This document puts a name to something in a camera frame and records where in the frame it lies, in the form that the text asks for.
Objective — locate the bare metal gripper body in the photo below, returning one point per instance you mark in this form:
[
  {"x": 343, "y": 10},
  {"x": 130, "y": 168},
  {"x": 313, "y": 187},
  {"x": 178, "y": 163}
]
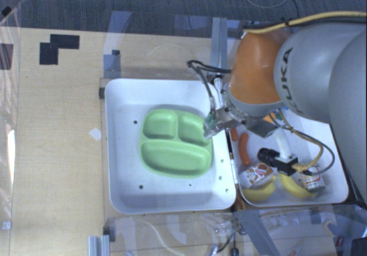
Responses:
[{"x": 229, "y": 119}]

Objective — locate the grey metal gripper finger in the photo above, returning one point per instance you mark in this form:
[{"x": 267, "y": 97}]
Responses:
[
  {"x": 210, "y": 133},
  {"x": 261, "y": 128}
]

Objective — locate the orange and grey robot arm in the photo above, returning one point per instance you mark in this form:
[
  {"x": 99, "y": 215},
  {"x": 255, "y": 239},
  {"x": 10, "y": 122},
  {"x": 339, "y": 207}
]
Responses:
[{"x": 309, "y": 71}]

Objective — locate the red sausage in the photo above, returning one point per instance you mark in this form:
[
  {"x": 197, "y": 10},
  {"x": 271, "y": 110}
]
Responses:
[
  {"x": 234, "y": 134},
  {"x": 244, "y": 149}
]

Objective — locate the green divided plate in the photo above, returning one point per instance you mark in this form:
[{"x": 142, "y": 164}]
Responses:
[{"x": 172, "y": 154}]

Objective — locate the white can with brown print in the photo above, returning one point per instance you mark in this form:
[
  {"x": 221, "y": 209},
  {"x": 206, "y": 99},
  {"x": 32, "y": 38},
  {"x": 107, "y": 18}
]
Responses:
[{"x": 255, "y": 175}]

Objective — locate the yellow banana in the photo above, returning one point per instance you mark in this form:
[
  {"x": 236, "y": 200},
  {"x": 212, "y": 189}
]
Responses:
[
  {"x": 259, "y": 193},
  {"x": 292, "y": 187}
]

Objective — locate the white plastic tray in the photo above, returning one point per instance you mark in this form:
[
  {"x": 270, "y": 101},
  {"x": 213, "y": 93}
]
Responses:
[
  {"x": 126, "y": 149},
  {"x": 327, "y": 157}
]

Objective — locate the white can with red print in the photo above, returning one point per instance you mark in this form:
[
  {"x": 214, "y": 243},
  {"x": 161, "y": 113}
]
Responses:
[{"x": 314, "y": 181}]

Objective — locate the pale wood board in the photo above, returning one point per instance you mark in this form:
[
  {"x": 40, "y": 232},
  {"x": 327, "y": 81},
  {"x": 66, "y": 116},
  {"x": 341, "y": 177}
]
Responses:
[{"x": 160, "y": 63}]

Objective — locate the black cylinder on white bracket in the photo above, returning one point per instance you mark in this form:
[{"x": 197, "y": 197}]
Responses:
[{"x": 272, "y": 157}]

